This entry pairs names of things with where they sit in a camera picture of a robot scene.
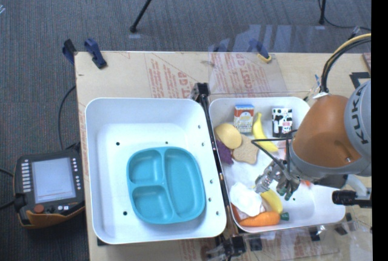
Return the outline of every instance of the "button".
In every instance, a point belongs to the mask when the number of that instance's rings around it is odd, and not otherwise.
[[[44,206],[42,204],[36,204],[34,206],[34,212],[37,214],[42,214],[44,212]]]

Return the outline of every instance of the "toy bread slice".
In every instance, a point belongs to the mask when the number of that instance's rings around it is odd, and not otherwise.
[[[232,157],[236,161],[255,164],[259,148],[250,142],[251,139],[248,136],[241,134],[241,138],[241,145],[233,150]]]

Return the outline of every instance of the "blue clamp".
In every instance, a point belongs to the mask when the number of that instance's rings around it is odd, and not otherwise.
[[[77,52],[72,41],[70,39],[64,42],[62,53],[64,56],[74,65],[74,53]]]
[[[251,52],[252,49],[256,49],[258,54],[257,56],[262,59],[265,63],[269,63],[272,60],[271,55],[269,55],[267,49],[265,46],[260,42],[257,41],[256,39],[252,38],[249,41],[249,49],[248,52]]]
[[[102,68],[107,65],[106,61],[102,57],[98,44],[94,39],[92,38],[86,39],[85,47],[86,47],[86,50],[93,55],[92,60],[98,68]]]

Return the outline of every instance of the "wooden table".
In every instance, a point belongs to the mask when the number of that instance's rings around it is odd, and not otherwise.
[[[329,53],[275,53],[266,64],[253,53],[102,51],[107,66],[98,69],[88,52],[75,55],[75,75],[82,144],[85,204],[90,259],[96,260],[207,260],[205,252],[215,247],[214,239],[98,245],[91,219],[91,198],[87,160],[85,108],[97,97],[187,98],[197,82],[209,84],[211,97],[245,93],[245,96],[309,94],[320,76]],[[355,89],[351,80],[362,83],[368,68],[362,54],[346,53],[332,68],[328,87],[333,94],[349,97]],[[361,178],[367,187],[372,178]],[[340,236],[333,245],[306,246],[287,243],[249,251],[236,260],[366,260],[372,258],[372,210],[347,208],[360,226],[352,236]]]

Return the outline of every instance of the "dark gray floor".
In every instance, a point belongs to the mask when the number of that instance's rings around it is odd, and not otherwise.
[[[146,0],[0,0],[0,167],[13,171],[19,156],[60,149],[57,114],[75,84],[62,55],[94,38],[101,50],[246,51],[250,38],[269,52],[331,53],[354,27],[371,28],[372,0],[153,0],[136,33],[129,28]],[[359,34],[369,31],[361,29]],[[370,44],[352,52],[370,51]],[[74,92],[62,111],[65,145],[78,141]],[[12,199],[12,179],[0,173],[0,203]],[[43,230],[19,225],[13,207],[0,212],[2,260],[88,260],[85,217]]]

